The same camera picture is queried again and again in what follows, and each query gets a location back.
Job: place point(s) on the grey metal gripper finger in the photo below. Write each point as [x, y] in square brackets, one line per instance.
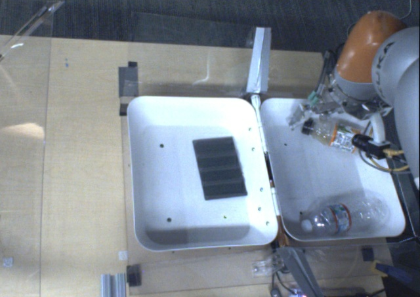
[297, 117]
[317, 112]

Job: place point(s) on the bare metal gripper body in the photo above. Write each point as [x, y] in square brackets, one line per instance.
[348, 107]

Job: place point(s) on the black-capped bottle with orange label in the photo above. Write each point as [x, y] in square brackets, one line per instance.
[331, 135]

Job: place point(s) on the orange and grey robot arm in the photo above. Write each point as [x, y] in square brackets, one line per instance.
[393, 69]

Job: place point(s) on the thin black and white rod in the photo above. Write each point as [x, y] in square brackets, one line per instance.
[264, 145]

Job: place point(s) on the white plastic tray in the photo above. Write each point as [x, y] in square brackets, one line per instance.
[315, 177]
[170, 174]

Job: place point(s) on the dark grey ribbed rectangular block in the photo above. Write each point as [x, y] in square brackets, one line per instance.
[219, 168]

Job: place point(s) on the clear plastic bottle, white cap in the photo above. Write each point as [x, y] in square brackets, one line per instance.
[338, 218]

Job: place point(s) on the black cylinder on white bracket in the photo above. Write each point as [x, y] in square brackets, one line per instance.
[369, 146]

